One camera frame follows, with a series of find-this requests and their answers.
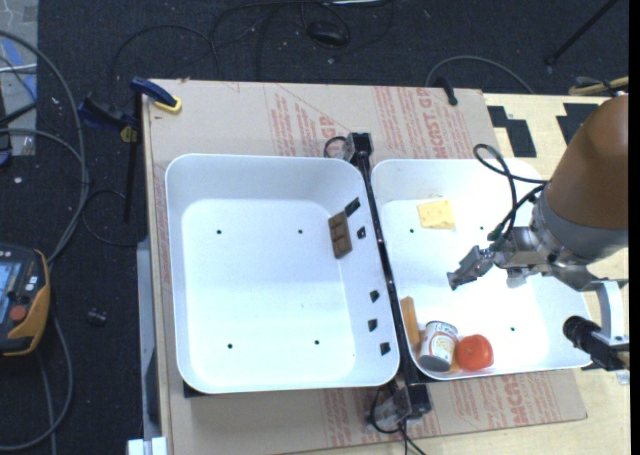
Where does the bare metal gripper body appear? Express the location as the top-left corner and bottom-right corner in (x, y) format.
(492, 226), (567, 290)

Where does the white plastic tray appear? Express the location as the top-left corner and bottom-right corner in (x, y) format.
(164, 152), (402, 396)
(370, 157), (597, 382)

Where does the yellow cheese slice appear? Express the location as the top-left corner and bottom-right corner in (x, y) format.
(416, 198), (457, 231)

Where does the orange stick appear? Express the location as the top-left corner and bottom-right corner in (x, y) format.
(399, 295), (422, 345)

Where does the white can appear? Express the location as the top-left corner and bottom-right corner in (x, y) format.
(417, 320), (460, 374)

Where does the red tomato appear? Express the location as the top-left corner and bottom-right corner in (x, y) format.
(454, 333), (495, 372)

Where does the brown chocolate bar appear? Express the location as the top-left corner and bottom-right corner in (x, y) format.
(327, 210), (354, 260)

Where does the brown cardboard board red print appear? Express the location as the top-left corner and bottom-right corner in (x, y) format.
(142, 77), (589, 455)

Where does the black cylinder on white bracket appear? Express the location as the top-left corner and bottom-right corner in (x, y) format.
(562, 280), (630, 372)

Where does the black block with thin wires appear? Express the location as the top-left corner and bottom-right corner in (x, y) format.
(372, 381), (433, 428)
(343, 131), (374, 162)

